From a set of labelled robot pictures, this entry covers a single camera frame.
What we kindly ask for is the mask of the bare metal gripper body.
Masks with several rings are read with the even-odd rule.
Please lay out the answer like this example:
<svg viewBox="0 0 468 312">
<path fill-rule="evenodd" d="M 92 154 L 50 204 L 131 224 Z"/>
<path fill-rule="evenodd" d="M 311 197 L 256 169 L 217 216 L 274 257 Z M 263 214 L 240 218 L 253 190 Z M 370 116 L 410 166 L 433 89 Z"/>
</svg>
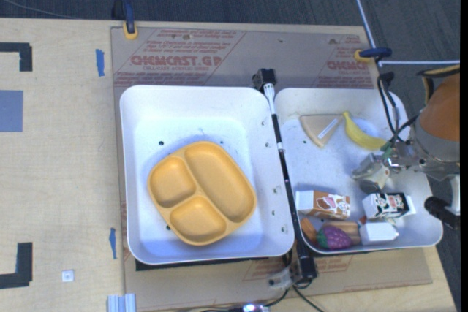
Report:
<svg viewBox="0 0 468 312">
<path fill-rule="evenodd" d="M 397 142 L 382 155 L 383 163 L 394 172 L 413 170 L 436 180 L 460 174 L 458 142 L 435 140 L 423 144 L 420 140 Z"/>
</svg>

